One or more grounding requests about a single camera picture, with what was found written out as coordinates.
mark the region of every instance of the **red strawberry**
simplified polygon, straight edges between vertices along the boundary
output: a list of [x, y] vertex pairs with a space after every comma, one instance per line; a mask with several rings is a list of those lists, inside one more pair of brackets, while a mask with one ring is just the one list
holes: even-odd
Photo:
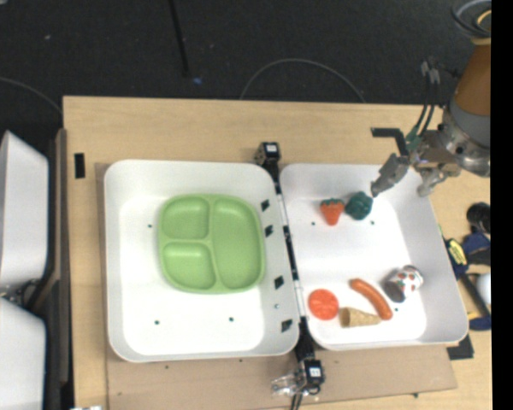
[[340, 199], [326, 199], [321, 201], [319, 209], [325, 216], [325, 221], [330, 226], [334, 226], [339, 222], [340, 215], [344, 212], [344, 202]]

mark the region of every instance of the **green plate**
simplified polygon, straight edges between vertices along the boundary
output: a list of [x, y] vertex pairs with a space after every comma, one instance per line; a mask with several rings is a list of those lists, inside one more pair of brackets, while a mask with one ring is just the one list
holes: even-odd
[[265, 269], [257, 211], [237, 197], [185, 195], [160, 212], [159, 255], [174, 287], [195, 293], [235, 293], [258, 284]]

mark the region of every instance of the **wooden table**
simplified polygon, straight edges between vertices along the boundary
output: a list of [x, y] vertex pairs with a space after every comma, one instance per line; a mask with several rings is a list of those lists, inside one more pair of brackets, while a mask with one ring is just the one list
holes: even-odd
[[[249, 408], [250, 405], [253, 408], [288, 407], [286, 398], [271, 400], [269, 388], [262, 393], [262, 387], [268, 387], [269, 382], [267, 378], [260, 378], [259, 372], [272, 378], [285, 373], [271, 371], [289, 366], [290, 356], [270, 362], [267, 359], [244, 360], [244, 366], [248, 366], [245, 369], [256, 373], [247, 373], [239, 380], [250, 380], [251, 384], [236, 384], [236, 369], [242, 365], [238, 360], [236, 366], [232, 360], [218, 360], [131, 367], [112, 354], [103, 314], [94, 165], [127, 158], [253, 162], [253, 155], [263, 141], [280, 144], [282, 166], [295, 162], [381, 165], [396, 151], [395, 143], [390, 138], [372, 138], [370, 127], [398, 127], [407, 132], [421, 107], [65, 97], [63, 109], [66, 131], [66, 172], [63, 174], [68, 202], [75, 404], [79, 407], [101, 405], [110, 410], [149, 408], [157, 396], [163, 398], [169, 394], [168, 408], [177, 408], [175, 403], [183, 402], [179, 395], [197, 395], [200, 384], [201, 390], [211, 386], [215, 389], [224, 387], [230, 394], [231, 408]], [[83, 165], [85, 171], [77, 170], [76, 163], [78, 167]], [[469, 233], [465, 218], [468, 207], [475, 202], [490, 202], [490, 180], [463, 172], [460, 177], [438, 185], [431, 199], [445, 236], [461, 241]], [[460, 290], [467, 309], [476, 310], [461, 285]], [[315, 403], [316, 410], [356, 409], [361, 408], [361, 399], [373, 398], [366, 399], [365, 408], [492, 408], [492, 334], [490, 331], [471, 331], [470, 337], [475, 348], [473, 359], [450, 363], [443, 347], [415, 348], [416, 354], [420, 355], [409, 360], [406, 366], [415, 371], [406, 379], [408, 384], [399, 384], [394, 378], [384, 381], [390, 369], [395, 375], [397, 371], [392, 363], [384, 364], [377, 358], [380, 350], [356, 351], [347, 359], [350, 365], [345, 367], [346, 371], [338, 366], [331, 369], [333, 372], [351, 372], [342, 378], [340, 385], [329, 382], [331, 389], [338, 390], [309, 397], [303, 404]], [[395, 360], [396, 357], [390, 349], [384, 355], [383, 360], [388, 360], [387, 357]], [[331, 364], [335, 362], [338, 364], [336, 360], [330, 360]], [[162, 374], [163, 368], [171, 368], [170, 372], [175, 369], [176, 373], [169, 378], [177, 383], [170, 384], [170, 389], [160, 391], [164, 384], [138, 382], [137, 377], [143, 375], [144, 369], [156, 370], [158, 367]], [[222, 378], [206, 377], [206, 369], [213, 372], [216, 368], [221, 370]], [[181, 382], [182, 375], [192, 378], [192, 383]], [[342, 389], [350, 390], [347, 400], [323, 402], [345, 394]], [[220, 402], [214, 405], [212, 400], [220, 400], [224, 390], [202, 397], [208, 405], [201, 408], [221, 408]], [[428, 393], [420, 394], [418, 398], [410, 394], [422, 391]]]

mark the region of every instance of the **dark background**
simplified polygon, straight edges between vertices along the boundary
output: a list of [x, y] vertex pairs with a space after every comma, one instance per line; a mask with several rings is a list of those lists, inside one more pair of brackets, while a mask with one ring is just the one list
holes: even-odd
[[[9, 0], [0, 5], [0, 77], [61, 104], [64, 95], [239, 99], [260, 68], [280, 59], [319, 62], [368, 103], [422, 103], [420, 64], [463, 70], [472, 45], [451, 6], [468, 0]], [[444, 77], [441, 96], [455, 87]], [[245, 98], [360, 102], [322, 68], [283, 63]], [[0, 81], [0, 139], [10, 129], [38, 150], [61, 126], [42, 98]]]

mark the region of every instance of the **toy sausage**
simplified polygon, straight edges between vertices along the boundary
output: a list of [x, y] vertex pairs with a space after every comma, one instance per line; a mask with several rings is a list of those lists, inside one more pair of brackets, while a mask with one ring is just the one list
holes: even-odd
[[350, 280], [350, 287], [357, 293], [369, 299], [382, 320], [389, 320], [393, 317], [393, 311], [382, 294], [372, 285], [360, 278]]

